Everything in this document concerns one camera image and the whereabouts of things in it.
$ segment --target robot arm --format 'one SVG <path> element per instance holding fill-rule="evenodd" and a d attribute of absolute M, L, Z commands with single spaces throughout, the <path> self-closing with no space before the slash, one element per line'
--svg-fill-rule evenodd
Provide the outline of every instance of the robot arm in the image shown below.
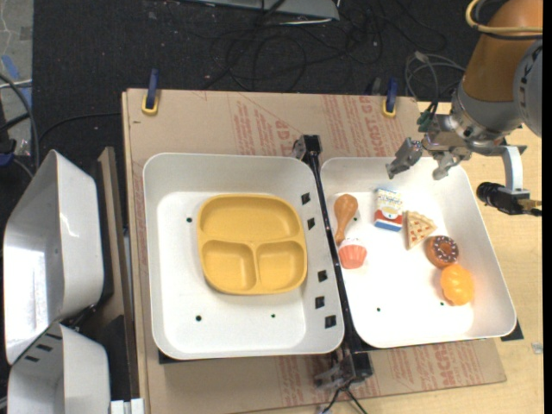
<path fill-rule="evenodd" d="M 409 169 L 422 148 L 438 162 L 434 179 L 447 176 L 473 152 L 501 156 L 506 184 L 485 183 L 478 197 L 504 213 L 537 215 L 540 202 L 530 200 L 522 187 L 526 147 L 509 146 L 505 138 L 522 123 L 542 137 L 543 0 L 508 0 L 488 25 L 480 25 L 472 13 L 485 1 L 473 0 L 467 7 L 467 23 L 483 35 L 453 95 L 450 114 L 436 115 L 433 103 L 418 119 L 422 141 L 408 138 L 387 172 L 392 179 Z"/>

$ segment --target toy donut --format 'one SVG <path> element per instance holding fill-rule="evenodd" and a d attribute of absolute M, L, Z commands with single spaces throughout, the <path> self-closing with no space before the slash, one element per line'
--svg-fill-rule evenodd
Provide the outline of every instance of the toy donut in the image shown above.
<path fill-rule="evenodd" d="M 425 246 L 425 253 L 436 267 L 446 267 L 458 260 L 458 246 L 448 236 L 432 236 Z"/>

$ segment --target black floor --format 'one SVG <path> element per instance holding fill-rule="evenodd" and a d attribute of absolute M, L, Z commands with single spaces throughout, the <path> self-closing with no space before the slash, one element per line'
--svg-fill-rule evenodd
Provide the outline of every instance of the black floor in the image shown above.
<path fill-rule="evenodd" d="M 297 19 L 166 0 L 34 0 L 41 158 L 54 148 L 87 169 L 112 146 L 124 191 L 121 92 L 147 87 L 153 67 L 160 88 L 360 94 L 375 78 L 384 91 L 394 77 L 403 95 L 415 51 L 467 65 L 478 40 L 464 21 L 470 1 L 343 0 L 340 22 L 280 26 Z M 438 71 L 439 98 L 447 100 L 461 72 Z M 424 74 L 413 80 L 415 92 L 431 99 L 435 87 Z M 75 116 L 90 117 L 50 129 Z M 23 172 L 0 171 L 2 229 L 27 183 Z"/>

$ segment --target chicken leg toy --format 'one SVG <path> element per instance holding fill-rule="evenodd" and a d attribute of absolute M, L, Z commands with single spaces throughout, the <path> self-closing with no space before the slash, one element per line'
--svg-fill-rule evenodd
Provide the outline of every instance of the chicken leg toy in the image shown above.
<path fill-rule="evenodd" d="M 337 230 L 334 236 L 336 244 L 339 246 L 345 239 L 345 228 L 353 219 L 354 214 L 359 208 L 359 203 L 352 195 L 345 193 L 341 195 L 334 204 L 334 212 L 337 219 Z"/>

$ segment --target white container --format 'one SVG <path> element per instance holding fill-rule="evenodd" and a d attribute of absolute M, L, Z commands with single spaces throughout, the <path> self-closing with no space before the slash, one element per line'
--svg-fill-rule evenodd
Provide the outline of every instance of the white container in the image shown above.
<path fill-rule="evenodd" d="M 104 347 L 58 323 L 9 372 L 9 414 L 106 414 L 109 406 Z"/>
<path fill-rule="evenodd" d="M 3 238 L 8 362 L 54 321 L 95 304 L 104 267 L 94 179 L 50 151 L 6 224 Z"/>
<path fill-rule="evenodd" d="M 321 179 L 332 228 L 333 204 L 349 193 L 359 203 L 346 237 L 358 238 L 367 249 L 364 265 L 342 269 L 354 328 L 376 348 L 505 336 L 516 325 L 516 312 L 480 215 L 474 193 L 461 167 L 435 181 L 436 163 L 422 158 L 393 180 L 386 163 L 392 158 L 335 158 L 324 163 Z M 403 210 L 432 219 L 432 235 L 453 238 L 458 263 L 474 278 L 474 300 L 449 304 L 442 295 L 441 271 L 428 260 L 423 243 L 406 249 L 405 229 L 394 232 L 373 225 L 377 189 L 402 195 Z"/>
<path fill-rule="evenodd" d="M 143 183 L 153 334 L 164 354 L 190 360 L 321 354 L 339 347 L 341 303 L 316 183 L 305 163 L 285 157 L 157 154 L 144 166 Z M 223 193 L 274 195 L 295 208 L 307 246 L 301 286 L 236 296 L 208 285 L 196 218 L 204 201 Z"/>

